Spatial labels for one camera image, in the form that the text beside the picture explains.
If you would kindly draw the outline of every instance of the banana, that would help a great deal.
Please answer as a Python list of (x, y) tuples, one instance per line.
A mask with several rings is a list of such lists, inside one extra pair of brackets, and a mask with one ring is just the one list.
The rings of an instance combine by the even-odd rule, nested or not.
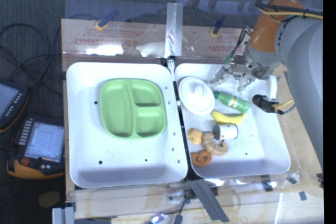
[(212, 117), (214, 117), (216, 122), (218, 122), (219, 124), (234, 123), (236, 125), (239, 125), (245, 116), (246, 113), (230, 117), (215, 110), (212, 112)]

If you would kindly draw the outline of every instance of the donut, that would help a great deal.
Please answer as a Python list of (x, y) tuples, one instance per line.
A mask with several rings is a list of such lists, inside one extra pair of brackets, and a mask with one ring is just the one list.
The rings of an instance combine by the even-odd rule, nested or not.
[(206, 166), (211, 162), (212, 155), (208, 151), (194, 152), (191, 154), (191, 162), (195, 166)]

